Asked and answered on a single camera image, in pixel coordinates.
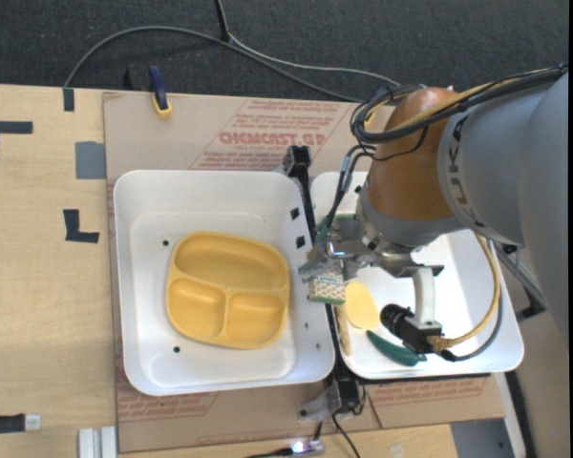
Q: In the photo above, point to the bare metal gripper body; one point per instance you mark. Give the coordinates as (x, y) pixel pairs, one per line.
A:
(358, 243)

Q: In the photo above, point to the brown cardboard board, red print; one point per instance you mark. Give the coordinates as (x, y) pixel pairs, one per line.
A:
(181, 131)

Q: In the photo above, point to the white plastic tray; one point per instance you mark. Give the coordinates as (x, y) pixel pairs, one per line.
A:
(143, 303)
(463, 303)

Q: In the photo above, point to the green pea pod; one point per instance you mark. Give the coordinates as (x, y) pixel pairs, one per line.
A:
(394, 351)

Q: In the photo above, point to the black cylinder on white bracket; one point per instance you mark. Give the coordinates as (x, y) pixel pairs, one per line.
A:
(425, 298)

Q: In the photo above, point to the small white and green carton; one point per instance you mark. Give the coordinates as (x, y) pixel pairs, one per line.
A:
(328, 290)

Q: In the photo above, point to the yellow divided plate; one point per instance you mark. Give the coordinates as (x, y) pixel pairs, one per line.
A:
(227, 289)

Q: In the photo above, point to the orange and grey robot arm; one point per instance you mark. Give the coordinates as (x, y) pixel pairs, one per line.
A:
(496, 160)

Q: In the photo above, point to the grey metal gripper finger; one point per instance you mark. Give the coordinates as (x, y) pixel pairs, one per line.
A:
(317, 264)
(353, 267)

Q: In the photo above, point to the thin black rod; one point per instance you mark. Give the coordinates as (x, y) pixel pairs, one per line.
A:
(307, 203)

